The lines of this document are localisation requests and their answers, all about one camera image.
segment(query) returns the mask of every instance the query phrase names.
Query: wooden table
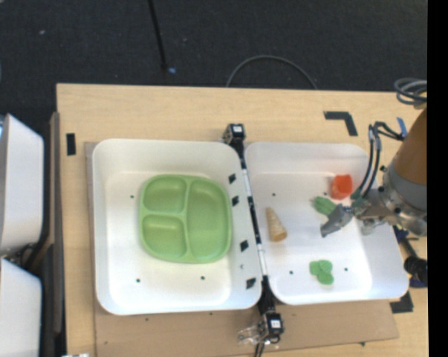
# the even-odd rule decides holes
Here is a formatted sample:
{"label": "wooden table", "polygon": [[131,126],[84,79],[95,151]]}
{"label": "wooden table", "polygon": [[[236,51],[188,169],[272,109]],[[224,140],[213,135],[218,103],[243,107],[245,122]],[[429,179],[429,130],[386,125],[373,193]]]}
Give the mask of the wooden table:
{"label": "wooden table", "polygon": [[[59,84],[56,98],[68,353],[99,357],[249,355],[253,348],[238,347],[234,332],[247,326],[239,321],[250,320],[255,311],[132,317],[105,313],[94,299],[85,143],[106,138],[217,141],[227,124],[243,123],[247,143],[353,143],[369,150],[370,123],[381,120],[397,129],[399,116],[409,128],[419,114],[390,92]],[[326,120],[328,111],[350,113],[359,135],[350,136],[344,120]],[[383,139],[381,165],[389,165],[399,145]],[[413,246],[426,257],[426,239]],[[394,316],[384,300],[279,306],[288,331],[266,351],[278,357],[427,356],[427,290],[410,289],[410,294],[414,312]],[[136,333],[130,332],[138,324]],[[148,349],[141,354],[143,345]]]}

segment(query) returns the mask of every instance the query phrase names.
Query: black carpet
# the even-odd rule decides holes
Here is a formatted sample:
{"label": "black carpet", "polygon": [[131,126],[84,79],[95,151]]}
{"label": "black carpet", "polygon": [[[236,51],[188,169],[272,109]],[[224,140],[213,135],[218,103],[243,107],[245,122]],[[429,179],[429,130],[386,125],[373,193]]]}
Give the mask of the black carpet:
{"label": "black carpet", "polygon": [[[5,0],[0,113],[35,130],[57,83],[225,86],[247,58],[294,62],[319,89],[391,91],[426,79],[428,0],[154,0],[169,66],[162,72],[147,0]],[[248,64],[231,86],[312,89],[283,62]]]}

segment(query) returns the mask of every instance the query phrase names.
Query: black pole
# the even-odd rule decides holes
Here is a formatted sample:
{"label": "black pole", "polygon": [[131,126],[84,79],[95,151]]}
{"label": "black pole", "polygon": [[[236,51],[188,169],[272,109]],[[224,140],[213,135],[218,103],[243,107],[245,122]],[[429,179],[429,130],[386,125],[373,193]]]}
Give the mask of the black pole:
{"label": "black pole", "polygon": [[168,65],[166,61],[166,55],[164,53],[163,39],[161,38],[161,32],[158,24],[158,17],[156,16],[155,4],[153,0],[148,0],[149,11],[151,12],[152,24],[155,28],[156,40],[158,41],[159,54],[161,57],[161,67],[163,70],[167,70]]}

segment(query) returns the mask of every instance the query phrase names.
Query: green plate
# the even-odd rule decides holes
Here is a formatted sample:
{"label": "green plate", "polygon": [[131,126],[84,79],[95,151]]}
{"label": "green plate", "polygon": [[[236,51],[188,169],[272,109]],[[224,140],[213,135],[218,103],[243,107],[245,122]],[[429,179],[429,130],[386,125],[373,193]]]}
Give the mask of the green plate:
{"label": "green plate", "polygon": [[140,238],[152,256],[163,260],[215,262],[232,240],[229,196],[208,178],[155,176],[141,190]]}

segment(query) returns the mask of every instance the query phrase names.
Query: red object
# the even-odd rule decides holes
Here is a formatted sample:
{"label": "red object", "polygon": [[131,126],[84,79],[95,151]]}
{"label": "red object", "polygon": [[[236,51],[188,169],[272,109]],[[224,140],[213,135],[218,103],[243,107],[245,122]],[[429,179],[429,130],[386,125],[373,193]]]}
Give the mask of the red object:
{"label": "red object", "polygon": [[345,199],[352,193],[351,175],[336,175],[331,182],[331,198]]}

